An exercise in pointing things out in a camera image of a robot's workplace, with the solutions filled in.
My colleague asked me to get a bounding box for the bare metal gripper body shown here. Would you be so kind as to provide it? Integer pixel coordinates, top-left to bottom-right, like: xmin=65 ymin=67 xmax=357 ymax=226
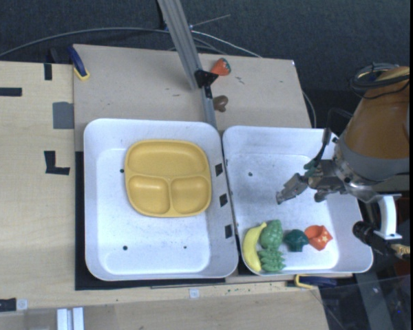
xmin=305 ymin=159 xmax=379 ymax=204

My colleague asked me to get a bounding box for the white plastic tray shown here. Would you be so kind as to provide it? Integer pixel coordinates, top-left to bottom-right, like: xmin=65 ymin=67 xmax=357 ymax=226
xmin=83 ymin=118 xmax=240 ymax=282
xmin=222 ymin=125 xmax=374 ymax=276

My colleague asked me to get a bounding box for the orange cup with star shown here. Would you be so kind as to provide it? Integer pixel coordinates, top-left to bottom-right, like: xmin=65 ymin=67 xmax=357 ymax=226
xmin=304 ymin=225 xmax=333 ymax=252

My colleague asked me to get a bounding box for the dark green broccoli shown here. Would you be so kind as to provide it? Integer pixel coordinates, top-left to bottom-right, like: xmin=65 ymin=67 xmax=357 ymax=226
xmin=282 ymin=228 xmax=310 ymax=253

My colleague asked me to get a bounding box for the yellow banana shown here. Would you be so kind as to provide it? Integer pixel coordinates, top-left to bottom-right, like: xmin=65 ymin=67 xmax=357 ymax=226
xmin=242 ymin=221 xmax=268 ymax=273

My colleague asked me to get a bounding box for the thin black and white rod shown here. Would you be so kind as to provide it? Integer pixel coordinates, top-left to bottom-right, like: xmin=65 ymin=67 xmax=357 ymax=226
xmin=202 ymin=85 xmax=218 ymax=130

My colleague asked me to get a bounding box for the brown toy lump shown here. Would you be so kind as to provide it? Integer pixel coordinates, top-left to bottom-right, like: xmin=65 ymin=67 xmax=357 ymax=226
xmin=212 ymin=95 xmax=229 ymax=113

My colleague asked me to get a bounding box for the yellow divided plate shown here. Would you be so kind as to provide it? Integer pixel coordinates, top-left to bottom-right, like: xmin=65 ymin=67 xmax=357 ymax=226
xmin=124 ymin=139 xmax=213 ymax=219

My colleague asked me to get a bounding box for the red strawberry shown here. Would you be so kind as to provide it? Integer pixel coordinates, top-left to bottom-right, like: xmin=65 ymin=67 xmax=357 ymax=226
xmin=210 ymin=57 xmax=232 ymax=77

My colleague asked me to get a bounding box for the black block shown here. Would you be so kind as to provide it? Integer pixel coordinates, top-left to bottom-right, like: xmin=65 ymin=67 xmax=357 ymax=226
xmin=193 ymin=69 xmax=219 ymax=89

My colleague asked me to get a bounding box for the pale wood board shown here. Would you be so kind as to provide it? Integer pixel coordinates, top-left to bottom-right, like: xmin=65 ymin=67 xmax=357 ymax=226
xmin=72 ymin=43 xmax=354 ymax=285

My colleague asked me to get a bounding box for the black cylinder on white bracket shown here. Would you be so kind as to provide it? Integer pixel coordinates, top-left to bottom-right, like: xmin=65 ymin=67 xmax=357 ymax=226
xmin=352 ymin=193 xmax=403 ymax=254

